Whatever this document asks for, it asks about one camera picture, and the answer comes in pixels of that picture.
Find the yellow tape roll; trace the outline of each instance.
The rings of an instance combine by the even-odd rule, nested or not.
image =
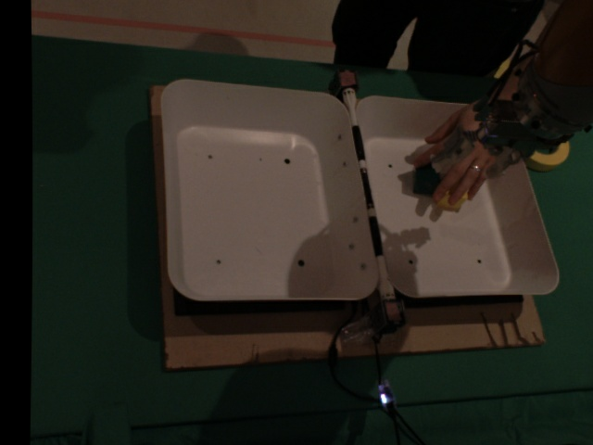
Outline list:
[[[549,172],[556,168],[558,165],[563,163],[570,152],[570,145],[568,142],[558,145],[558,148],[554,153],[534,153],[525,164],[530,170],[536,172]]]

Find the person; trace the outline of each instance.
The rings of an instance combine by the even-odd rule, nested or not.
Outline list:
[[[574,130],[593,124],[593,0],[563,0],[535,44],[536,51],[526,57],[500,89],[499,99],[515,100],[523,74],[530,70],[535,81],[539,105],[545,104],[548,114],[559,125],[573,122]],[[445,149],[448,138],[456,130],[477,131],[475,105],[455,112],[447,121],[425,138],[430,148],[413,162],[415,167],[431,163]],[[553,131],[547,136],[555,136]],[[449,167],[433,193],[438,202],[449,192],[449,204],[454,205],[467,193],[475,197],[486,180],[488,168],[497,156],[476,141],[471,151]]]
[[[416,20],[408,70],[486,76],[528,33],[544,0],[340,0],[334,64],[386,68]]]

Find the red line on floor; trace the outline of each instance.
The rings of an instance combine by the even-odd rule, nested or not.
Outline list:
[[[50,11],[33,10],[31,15],[34,19],[54,19],[59,21],[70,21],[75,23],[89,23],[94,25],[119,26],[127,28],[141,28],[147,30],[160,30],[164,32],[183,32],[183,33],[209,33],[232,36],[235,38],[244,38],[247,40],[270,41],[275,43],[289,43],[291,45],[308,45],[334,47],[330,41],[313,40],[310,38],[296,38],[292,36],[281,36],[277,34],[254,33],[254,32],[236,32],[230,30],[219,30],[214,28],[203,28],[188,25],[172,25],[168,23],[154,23],[150,21],[136,21],[130,19],[110,19],[102,17],[89,17],[84,15],[70,15],[67,13],[56,13]]]

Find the cardboard sheet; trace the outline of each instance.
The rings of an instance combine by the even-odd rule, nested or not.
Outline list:
[[[282,302],[193,304],[189,300],[180,301],[167,272],[166,186],[160,118],[162,90],[162,86],[151,88],[150,100],[165,368],[182,370],[325,360],[336,330],[351,314],[350,302],[300,302],[287,309]],[[531,296],[410,299],[406,301],[406,319],[404,327],[383,338],[382,354],[537,346],[545,340]],[[340,341],[337,346],[342,357],[374,354],[371,341]]]

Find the human hand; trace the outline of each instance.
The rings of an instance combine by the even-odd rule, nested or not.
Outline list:
[[[419,168],[427,165],[438,155],[444,156],[448,139],[454,134],[458,127],[462,131],[477,131],[479,122],[475,120],[473,104],[453,113],[440,127],[428,135],[424,141],[433,144],[431,148],[424,151],[414,161],[414,167]],[[459,140],[470,143],[465,137],[460,136]],[[473,199],[480,187],[486,180],[486,170],[495,162],[496,157],[488,151],[480,142],[474,142],[473,147],[467,150],[467,154],[441,173],[441,182],[433,193],[433,200],[440,201],[449,192],[449,205],[455,205],[467,193],[469,199]]]

